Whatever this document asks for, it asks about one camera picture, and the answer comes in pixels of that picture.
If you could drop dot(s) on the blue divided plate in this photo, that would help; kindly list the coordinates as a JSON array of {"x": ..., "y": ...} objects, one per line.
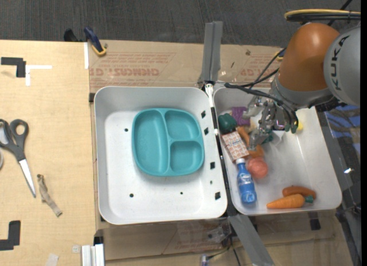
[{"x": 152, "y": 141}]

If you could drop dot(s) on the white plastic tray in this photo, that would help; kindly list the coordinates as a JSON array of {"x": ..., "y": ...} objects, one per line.
[
  {"x": 298, "y": 170},
  {"x": 120, "y": 158}
]

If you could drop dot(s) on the orange toy carrot, green top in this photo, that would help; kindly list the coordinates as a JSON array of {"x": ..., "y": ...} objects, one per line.
[{"x": 286, "y": 201}]

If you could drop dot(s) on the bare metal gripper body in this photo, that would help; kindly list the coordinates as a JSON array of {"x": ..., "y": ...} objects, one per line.
[{"x": 268, "y": 114}]

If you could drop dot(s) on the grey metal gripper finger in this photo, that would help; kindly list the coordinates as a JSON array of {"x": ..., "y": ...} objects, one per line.
[
  {"x": 254, "y": 140},
  {"x": 265, "y": 138}
]

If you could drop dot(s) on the purple toy grapes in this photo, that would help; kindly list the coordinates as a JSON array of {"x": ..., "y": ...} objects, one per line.
[{"x": 238, "y": 114}]

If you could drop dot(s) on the brown cardboard board, red print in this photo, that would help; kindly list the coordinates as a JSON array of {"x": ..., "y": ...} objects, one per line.
[{"x": 177, "y": 61}]

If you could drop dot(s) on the orange-brown toy sausage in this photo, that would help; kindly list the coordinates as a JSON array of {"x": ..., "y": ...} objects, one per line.
[{"x": 298, "y": 191}]

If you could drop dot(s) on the black cylinder on white bracket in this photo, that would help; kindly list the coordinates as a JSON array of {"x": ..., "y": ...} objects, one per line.
[{"x": 279, "y": 137}]

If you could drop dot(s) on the grey cloth strip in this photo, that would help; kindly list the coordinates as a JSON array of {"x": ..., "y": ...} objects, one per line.
[{"x": 46, "y": 193}]

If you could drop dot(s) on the green toy broccoli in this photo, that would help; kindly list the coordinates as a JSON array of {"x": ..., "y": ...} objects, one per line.
[{"x": 226, "y": 123}]

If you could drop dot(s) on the small yellow toy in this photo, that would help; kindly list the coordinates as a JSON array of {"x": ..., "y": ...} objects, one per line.
[{"x": 300, "y": 125}]

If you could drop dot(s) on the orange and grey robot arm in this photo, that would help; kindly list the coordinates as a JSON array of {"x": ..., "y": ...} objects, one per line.
[{"x": 306, "y": 58}]

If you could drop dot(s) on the blue plastic bottle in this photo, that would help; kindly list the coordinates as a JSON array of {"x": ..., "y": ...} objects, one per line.
[{"x": 246, "y": 186}]

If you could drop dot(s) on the pink toy peach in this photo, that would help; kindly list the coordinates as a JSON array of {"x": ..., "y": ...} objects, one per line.
[{"x": 258, "y": 168}]

